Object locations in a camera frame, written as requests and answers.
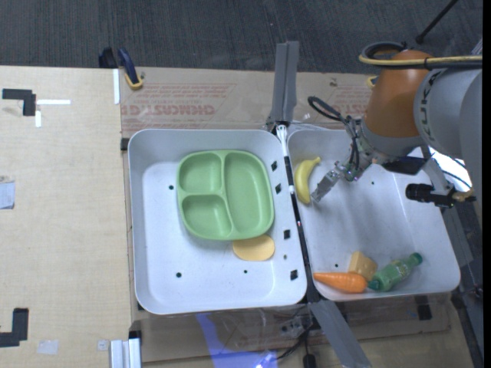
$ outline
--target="light wood surface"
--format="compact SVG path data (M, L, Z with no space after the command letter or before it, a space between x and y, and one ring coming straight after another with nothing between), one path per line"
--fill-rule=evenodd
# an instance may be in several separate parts
M15 207L0 210L0 331L29 309L28 339L0 348L2 367L107 367L100 340L127 339L130 291L120 108L112 70L1 67L2 88L33 90L42 125L0 100L0 175ZM54 355L39 353L57 341Z

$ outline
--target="yellow banana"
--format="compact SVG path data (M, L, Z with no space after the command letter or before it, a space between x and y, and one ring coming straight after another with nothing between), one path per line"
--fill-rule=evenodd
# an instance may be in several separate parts
M295 173L293 175L293 179L295 181L295 191L297 192L297 198L300 202L305 203L306 205L310 203L310 190L308 188L308 178L318 163L321 162L321 157L317 157L314 159L306 159L301 161Z

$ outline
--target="robotic arm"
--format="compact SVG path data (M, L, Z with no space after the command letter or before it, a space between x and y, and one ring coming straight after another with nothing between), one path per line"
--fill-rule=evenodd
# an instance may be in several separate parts
M381 51L395 54L375 58ZM356 181L376 163L396 173L427 173L432 185L410 184L409 199L446 208L477 199L482 206L482 55L434 58L384 42L366 47L360 60L382 67L360 121L343 118L317 97L308 99L319 112L318 106L342 121L351 137L346 159L334 164L311 197L319 202L339 179ZM473 188L457 192L434 159L409 157L418 146L462 159Z

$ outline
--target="orange toy carrot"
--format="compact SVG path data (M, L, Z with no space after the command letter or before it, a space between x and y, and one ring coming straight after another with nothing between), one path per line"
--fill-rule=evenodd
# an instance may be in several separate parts
M354 273L314 273L314 279L346 293L361 293L368 286L363 275Z

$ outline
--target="toy bottle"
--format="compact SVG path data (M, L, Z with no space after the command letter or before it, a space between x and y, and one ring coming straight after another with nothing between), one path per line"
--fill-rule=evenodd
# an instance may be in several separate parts
M368 282L368 287L374 291L389 291L394 285L409 277L413 268L422 261L423 258L417 252L408 258L396 259L377 271Z

